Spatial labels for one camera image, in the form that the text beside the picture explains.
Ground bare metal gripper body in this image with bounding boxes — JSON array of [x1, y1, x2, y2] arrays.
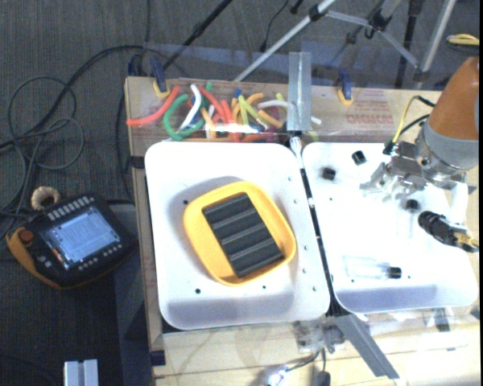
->
[[385, 140, 469, 191]]

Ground white plastic tray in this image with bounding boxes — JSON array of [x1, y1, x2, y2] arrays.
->
[[143, 140, 332, 331], [301, 141, 480, 315]]

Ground brown cardboard board, red print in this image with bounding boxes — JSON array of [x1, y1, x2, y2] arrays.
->
[[124, 76, 481, 386]]

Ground clear plastic bottle, black cap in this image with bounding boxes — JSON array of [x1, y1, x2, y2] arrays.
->
[[341, 254, 403, 281]]

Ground orange tube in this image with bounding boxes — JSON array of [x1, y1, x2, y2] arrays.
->
[[257, 109, 285, 129], [230, 92, 265, 120]]

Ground white tube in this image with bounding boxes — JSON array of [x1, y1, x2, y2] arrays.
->
[[179, 83, 204, 133], [257, 99, 323, 126]]

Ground black ribbed rectangular block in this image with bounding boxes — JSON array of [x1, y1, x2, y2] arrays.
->
[[201, 191, 287, 279]]

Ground yellow tube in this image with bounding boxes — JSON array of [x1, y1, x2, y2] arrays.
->
[[237, 94, 267, 130]]

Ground grey metal tripod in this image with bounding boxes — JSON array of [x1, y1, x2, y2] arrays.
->
[[233, 0, 466, 84]]

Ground red tube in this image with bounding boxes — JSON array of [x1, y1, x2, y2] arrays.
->
[[196, 86, 231, 122]]

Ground yellow plate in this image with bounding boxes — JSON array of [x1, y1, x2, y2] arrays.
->
[[182, 180, 298, 288]]

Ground green tube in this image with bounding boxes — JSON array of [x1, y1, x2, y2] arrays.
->
[[162, 93, 205, 142]]

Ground long red-orange tube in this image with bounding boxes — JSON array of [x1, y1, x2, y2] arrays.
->
[[126, 85, 181, 128]]

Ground beige doughnut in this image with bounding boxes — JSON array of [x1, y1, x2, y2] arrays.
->
[[31, 185, 62, 211]]

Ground black cylinder on white bracket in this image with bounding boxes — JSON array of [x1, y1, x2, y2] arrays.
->
[[417, 178, 480, 253]]

